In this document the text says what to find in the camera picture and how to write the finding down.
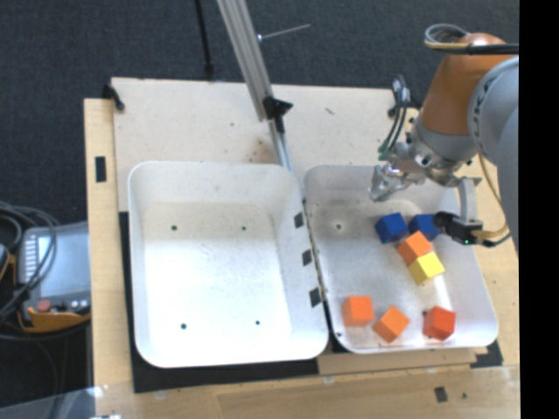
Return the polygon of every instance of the block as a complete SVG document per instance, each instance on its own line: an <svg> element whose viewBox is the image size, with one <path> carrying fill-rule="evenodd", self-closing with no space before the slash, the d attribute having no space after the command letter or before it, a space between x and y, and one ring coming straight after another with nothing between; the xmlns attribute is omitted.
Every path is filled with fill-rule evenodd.
<svg viewBox="0 0 559 419"><path fill-rule="evenodd" d="M454 333L456 313L434 306L424 317L423 334L437 340L446 340Z"/></svg>
<svg viewBox="0 0 559 419"><path fill-rule="evenodd" d="M433 222L434 214L417 214L408 223L408 231L413 234L421 231L427 240L432 241L440 231Z"/></svg>
<svg viewBox="0 0 559 419"><path fill-rule="evenodd" d="M389 343L394 341L410 324L410 319L395 306L390 308L373 325L373 331Z"/></svg>
<svg viewBox="0 0 559 419"><path fill-rule="evenodd" d="M421 231L416 231L412 235L405 238L396 251L404 259L406 265L410 265L417 258L433 251L433 245Z"/></svg>
<svg viewBox="0 0 559 419"><path fill-rule="evenodd" d="M365 327L375 319L373 300L369 296L353 295L342 304L343 324L350 327Z"/></svg>
<svg viewBox="0 0 559 419"><path fill-rule="evenodd" d="M383 244L396 242L408 234L408 225L399 212L382 216L375 223L375 229Z"/></svg>
<svg viewBox="0 0 559 419"><path fill-rule="evenodd" d="M408 270L416 283L421 285L429 279L435 278L437 275L443 273L445 267L438 259L437 253L430 251L409 264Z"/></svg>

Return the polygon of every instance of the white tray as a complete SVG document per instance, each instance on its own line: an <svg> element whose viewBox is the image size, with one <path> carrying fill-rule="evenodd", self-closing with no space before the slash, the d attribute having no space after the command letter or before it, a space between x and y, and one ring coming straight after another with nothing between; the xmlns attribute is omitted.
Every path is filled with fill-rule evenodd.
<svg viewBox="0 0 559 419"><path fill-rule="evenodd" d="M305 177L309 227L333 332L340 344L354 353L370 354L492 343L497 319L472 246L438 235L432 243L445 272L417 285L396 245L383 244L374 226L381 216L398 211L406 223L420 213L458 214L454 190L428 181L374 203L369 198L372 173L373 168L365 166L319 166ZM376 319L394 305L411 322L391 343L370 327L345 327L342 302L349 295L369 295ZM445 341L422 333L424 312L435 305L456 313L454 334Z"/></svg>
<svg viewBox="0 0 559 419"><path fill-rule="evenodd" d="M157 367L304 360L328 342L293 174L148 161L128 180L135 342Z"/></svg>

